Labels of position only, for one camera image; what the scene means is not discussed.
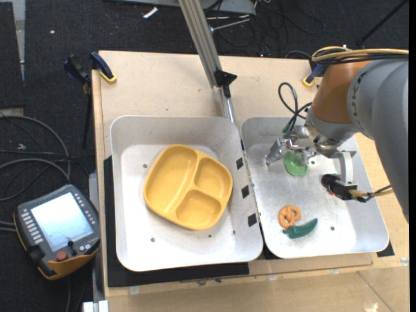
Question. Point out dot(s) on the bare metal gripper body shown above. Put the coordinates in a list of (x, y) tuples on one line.
[(308, 140)]

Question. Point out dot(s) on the orange pretzel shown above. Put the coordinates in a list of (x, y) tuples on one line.
[(283, 218)]

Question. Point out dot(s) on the pale wood board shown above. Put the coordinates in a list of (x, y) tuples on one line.
[(162, 86)]

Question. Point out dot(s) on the green lettuce leaf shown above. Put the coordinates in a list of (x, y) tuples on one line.
[(294, 167)]

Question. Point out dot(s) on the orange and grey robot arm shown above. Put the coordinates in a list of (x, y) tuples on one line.
[(377, 102)]

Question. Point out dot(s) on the white plastic tray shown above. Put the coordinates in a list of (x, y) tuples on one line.
[(136, 249), (299, 190)]

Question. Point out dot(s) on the yellow divided plate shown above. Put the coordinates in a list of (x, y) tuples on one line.
[(169, 180)]

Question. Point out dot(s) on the green chili pepper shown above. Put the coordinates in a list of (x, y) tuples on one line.
[(302, 230)]

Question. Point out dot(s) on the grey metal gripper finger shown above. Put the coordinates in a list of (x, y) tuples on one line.
[(275, 151), (306, 157)]

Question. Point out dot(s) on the black cylinder on white bracket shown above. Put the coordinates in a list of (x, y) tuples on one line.
[(339, 187)]

